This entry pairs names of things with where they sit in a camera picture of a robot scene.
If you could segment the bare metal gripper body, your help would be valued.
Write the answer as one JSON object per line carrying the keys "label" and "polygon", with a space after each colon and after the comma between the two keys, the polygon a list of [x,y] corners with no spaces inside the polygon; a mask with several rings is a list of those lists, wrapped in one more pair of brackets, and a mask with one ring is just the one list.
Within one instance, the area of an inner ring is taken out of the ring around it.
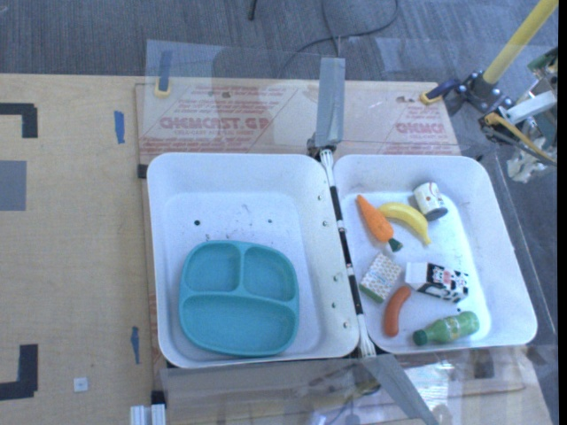
{"label": "bare metal gripper body", "polygon": [[533,114],[535,125],[544,137],[544,148],[556,145],[557,138],[557,75],[548,73],[531,87],[529,96],[536,100],[537,112]]}

